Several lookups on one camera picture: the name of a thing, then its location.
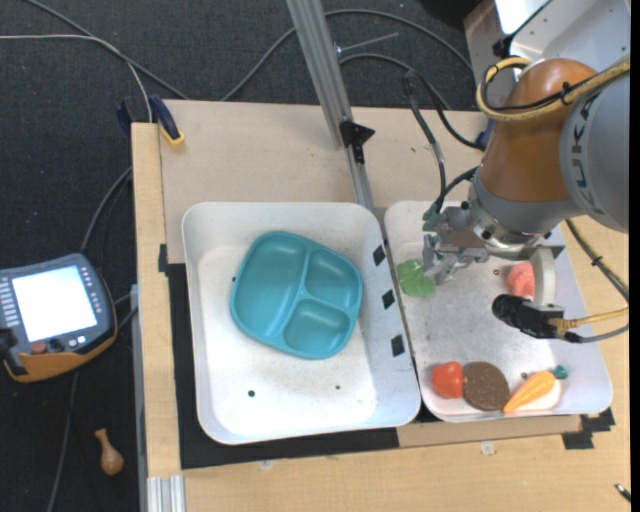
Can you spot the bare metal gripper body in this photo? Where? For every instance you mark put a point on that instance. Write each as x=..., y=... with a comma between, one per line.
x=462, y=232

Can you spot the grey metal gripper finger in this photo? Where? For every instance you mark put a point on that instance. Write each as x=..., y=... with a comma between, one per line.
x=429, y=255
x=448, y=269

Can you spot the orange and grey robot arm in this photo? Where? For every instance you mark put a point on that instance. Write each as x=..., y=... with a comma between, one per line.
x=530, y=150

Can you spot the green toy lettuce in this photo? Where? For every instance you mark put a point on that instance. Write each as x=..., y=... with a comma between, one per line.
x=417, y=285

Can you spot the white plastic tray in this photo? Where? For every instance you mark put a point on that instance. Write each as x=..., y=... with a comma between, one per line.
x=280, y=400
x=465, y=330

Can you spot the pink toy food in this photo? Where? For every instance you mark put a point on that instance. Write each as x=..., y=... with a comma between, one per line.
x=520, y=280

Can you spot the orange carrot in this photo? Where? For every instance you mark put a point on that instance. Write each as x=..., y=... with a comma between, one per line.
x=530, y=391

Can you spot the blue divided plate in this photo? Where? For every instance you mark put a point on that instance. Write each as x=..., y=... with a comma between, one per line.
x=280, y=290

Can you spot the brown cardboard board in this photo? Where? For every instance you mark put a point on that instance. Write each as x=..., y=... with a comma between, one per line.
x=260, y=160

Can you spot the brown toy drumstick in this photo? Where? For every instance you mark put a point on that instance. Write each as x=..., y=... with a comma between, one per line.
x=110, y=457

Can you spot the black cylinder on white bracket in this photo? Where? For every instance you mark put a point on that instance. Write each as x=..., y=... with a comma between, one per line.
x=525, y=312

